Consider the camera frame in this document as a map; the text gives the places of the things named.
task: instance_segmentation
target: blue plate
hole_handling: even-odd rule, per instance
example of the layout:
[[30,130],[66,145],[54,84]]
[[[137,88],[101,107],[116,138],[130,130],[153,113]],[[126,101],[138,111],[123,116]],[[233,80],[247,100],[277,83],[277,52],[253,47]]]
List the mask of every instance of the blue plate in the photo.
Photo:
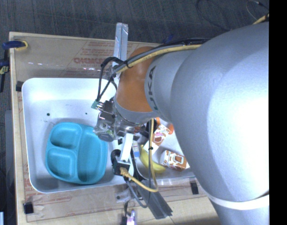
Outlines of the blue plate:
[[97,183],[105,174],[108,144],[93,127],[62,122],[53,127],[45,152],[49,173],[60,180],[78,184]]

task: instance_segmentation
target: white band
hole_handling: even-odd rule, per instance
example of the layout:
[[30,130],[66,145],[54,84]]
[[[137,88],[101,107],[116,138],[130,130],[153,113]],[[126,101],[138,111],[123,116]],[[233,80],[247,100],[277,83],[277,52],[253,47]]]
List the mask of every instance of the white band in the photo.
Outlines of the white band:
[[222,207],[231,208],[235,210],[252,210],[269,206],[269,194],[245,202],[230,202],[219,199],[217,197],[213,197],[212,195],[208,194],[205,190],[204,192],[213,203],[220,205]]

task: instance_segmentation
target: gray carpet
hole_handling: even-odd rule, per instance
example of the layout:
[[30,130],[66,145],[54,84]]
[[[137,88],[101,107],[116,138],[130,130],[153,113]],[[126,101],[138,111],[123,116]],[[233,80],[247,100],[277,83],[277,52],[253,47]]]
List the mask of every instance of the gray carpet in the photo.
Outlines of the gray carpet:
[[[269,0],[255,1],[263,6],[252,0],[0,0],[0,58],[10,31],[113,39],[115,24],[122,22],[129,25],[129,41],[212,38],[265,15]],[[0,124],[11,109],[9,87],[6,74]],[[0,126],[0,211],[6,201],[4,144]]]

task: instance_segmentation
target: yellow banana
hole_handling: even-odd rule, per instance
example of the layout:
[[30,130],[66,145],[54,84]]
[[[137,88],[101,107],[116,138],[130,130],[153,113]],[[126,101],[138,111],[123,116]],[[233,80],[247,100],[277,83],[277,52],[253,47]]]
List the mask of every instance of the yellow banana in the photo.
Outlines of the yellow banana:
[[[143,145],[141,145],[140,160],[142,161],[143,165],[146,168],[148,168],[148,160],[149,160],[148,153],[147,151],[143,149]],[[155,163],[154,161],[153,161],[153,168],[154,168],[155,173],[163,173],[166,170],[165,167],[163,167],[162,165],[158,163]]]

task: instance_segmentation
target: robotic arm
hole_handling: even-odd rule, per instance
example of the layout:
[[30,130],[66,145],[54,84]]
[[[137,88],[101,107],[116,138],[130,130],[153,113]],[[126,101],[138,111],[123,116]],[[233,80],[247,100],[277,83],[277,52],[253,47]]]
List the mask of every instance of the robotic arm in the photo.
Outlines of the robotic arm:
[[124,71],[95,132],[112,141],[154,117],[172,123],[221,223],[269,224],[268,39],[264,22]]

